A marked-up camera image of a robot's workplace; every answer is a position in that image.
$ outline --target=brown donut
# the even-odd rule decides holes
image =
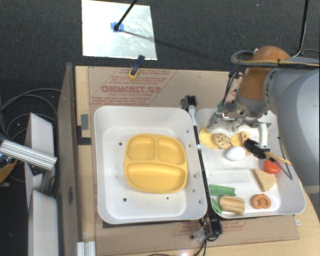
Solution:
[[[252,198],[252,206],[255,209],[268,209],[271,206],[271,200],[265,194],[256,194]]]

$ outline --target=sandwich wedge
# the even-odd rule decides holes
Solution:
[[[253,169],[253,174],[255,179],[258,181],[262,192],[266,192],[271,189],[277,180],[274,175],[266,173],[258,168]]]

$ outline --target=cookie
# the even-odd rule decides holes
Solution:
[[[231,147],[230,139],[223,133],[215,133],[213,141],[222,149],[229,149]]]

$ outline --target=white tray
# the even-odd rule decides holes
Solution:
[[[209,119],[216,109],[201,109],[196,113],[198,130],[206,127]],[[271,152],[281,156],[279,146],[277,117],[271,112],[260,119],[261,122],[271,123],[268,131],[268,143]],[[247,125],[240,127],[246,131],[252,140],[259,141],[257,128],[250,128]],[[224,133],[229,138],[236,132],[225,125],[212,131],[213,133]],[[226,219],[248,218],[260,216],[275,216],[301,213],[306,207],[305,196],[300,180],[293,168],[290,168],[293,180],[290,180],[283,171],[276,174],[276,184],[268,191],[262,192],[256,178],[252,173],[253,168],[263,170],[264,160],[259,160],[253,155],[247,155],[241,161],[230,161],[225,154],[227,149],[211,149],[201,143],[202,156],[208,184],[221,185],[235,188],[237,197],[244,199],[245,211],[243,214],[222,211],[221,217]],[[271,199],[271,207],[268,209],[255,209],[251,206],[253,195],[264,193]]]
[[[127,141],[136,134],[179,140],[188,165],[186,186],[156,194],[132,188],[125,177]],[[100,217],[110,224],[197,220],[208,208],[193,123],[180,108],[103,106],[94,114],[97,197]]]

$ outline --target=green vegetable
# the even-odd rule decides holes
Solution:
[[[217,212],[218,214],[221,214],[221,213],[222,213],[222,210],[221,210],[219,204],[218,204],[218,203],[216,202],[216,200],[215,200],[214,198],[212,198],[212,197],[211,197],[211,203],[212,203],[213,208],[216,210],[216,212]]]
[[[236,196],[235,188],[220,185],[209,185],[210,195],[212,196]]]

